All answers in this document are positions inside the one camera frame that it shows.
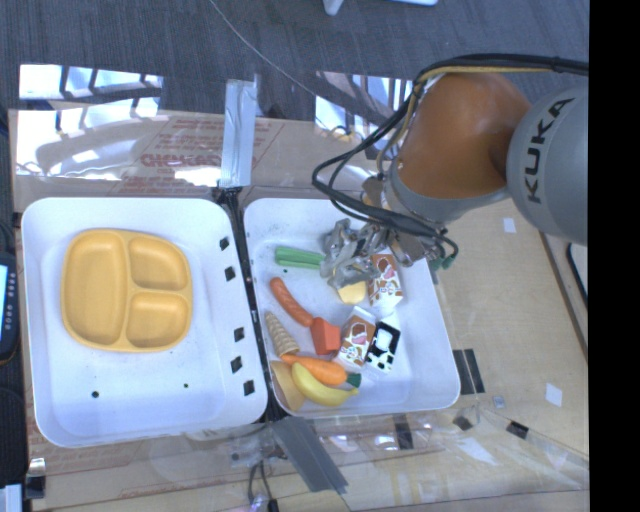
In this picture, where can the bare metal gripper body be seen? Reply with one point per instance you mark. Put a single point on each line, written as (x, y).
(372, 240)

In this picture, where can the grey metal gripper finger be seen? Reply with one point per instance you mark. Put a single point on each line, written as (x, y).
(357, 272)
(337, 245)

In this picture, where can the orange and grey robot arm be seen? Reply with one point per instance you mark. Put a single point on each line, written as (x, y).
(465, 140)

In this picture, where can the yellow cheese wedge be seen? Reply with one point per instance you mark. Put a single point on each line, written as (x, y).
(351, 293)

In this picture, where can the brown and white carton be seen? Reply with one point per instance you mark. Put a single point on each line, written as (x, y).
(387, 285)
(356, 337)

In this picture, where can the green celery stick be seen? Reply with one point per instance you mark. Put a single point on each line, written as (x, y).
(295, 256)

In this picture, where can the orange wedge block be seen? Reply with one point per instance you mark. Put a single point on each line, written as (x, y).
(325, 337)

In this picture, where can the orange sausage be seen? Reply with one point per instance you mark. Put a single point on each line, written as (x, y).
(290, 301)

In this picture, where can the black and white carton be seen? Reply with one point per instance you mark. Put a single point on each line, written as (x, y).
(384, 347)

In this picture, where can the tan ice cream cone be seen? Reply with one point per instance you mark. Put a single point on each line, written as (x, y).
(280, 337)

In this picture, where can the orange carrot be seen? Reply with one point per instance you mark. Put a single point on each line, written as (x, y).
(320, 370)

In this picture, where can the white plastic tray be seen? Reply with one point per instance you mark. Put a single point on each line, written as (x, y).
(425, 360)
(150, 390)

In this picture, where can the yellow banana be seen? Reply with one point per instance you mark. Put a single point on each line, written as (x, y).
(320, 392)

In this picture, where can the tan flat chip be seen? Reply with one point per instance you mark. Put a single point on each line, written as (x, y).
(287, 387)

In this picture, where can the brown cardboard board red print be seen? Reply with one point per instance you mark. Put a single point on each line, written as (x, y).
(500, 310)

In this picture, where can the yellow divided plate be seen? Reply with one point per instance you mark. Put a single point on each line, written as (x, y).
(95, 290)

